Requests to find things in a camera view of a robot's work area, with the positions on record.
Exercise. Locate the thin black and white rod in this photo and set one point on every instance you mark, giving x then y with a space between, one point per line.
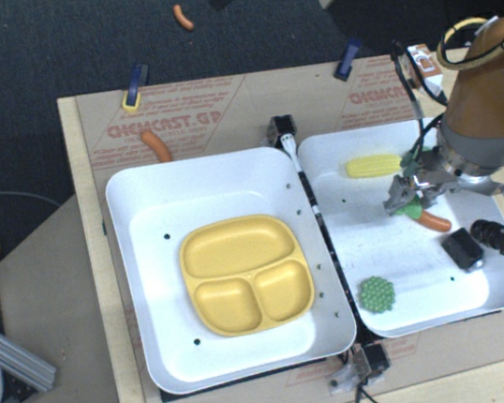
318 214

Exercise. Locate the white plastic tray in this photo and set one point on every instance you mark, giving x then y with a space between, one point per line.
408 261
158 267

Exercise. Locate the orange and white carton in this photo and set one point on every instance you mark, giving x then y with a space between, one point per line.
427 66

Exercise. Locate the yellow corn cob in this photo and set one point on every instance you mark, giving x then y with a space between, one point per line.
372 166

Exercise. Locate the orange carrot with green top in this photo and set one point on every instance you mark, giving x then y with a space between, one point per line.
435 220

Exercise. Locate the green grapes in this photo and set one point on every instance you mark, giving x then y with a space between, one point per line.
377 294

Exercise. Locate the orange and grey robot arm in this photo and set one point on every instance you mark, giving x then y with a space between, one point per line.
478 103

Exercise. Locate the brown cardboard board red print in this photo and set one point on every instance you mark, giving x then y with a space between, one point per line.
227 105

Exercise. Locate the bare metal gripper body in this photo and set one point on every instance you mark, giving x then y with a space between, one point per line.
447 174

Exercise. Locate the black box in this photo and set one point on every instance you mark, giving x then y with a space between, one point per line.
461 250

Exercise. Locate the yellow divided plate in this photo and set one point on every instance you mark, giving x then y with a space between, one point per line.
244 273

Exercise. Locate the orange sausage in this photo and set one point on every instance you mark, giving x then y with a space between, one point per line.
183 17
155 144

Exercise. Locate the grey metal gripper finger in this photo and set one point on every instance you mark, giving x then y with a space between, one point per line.
431 198
398 194

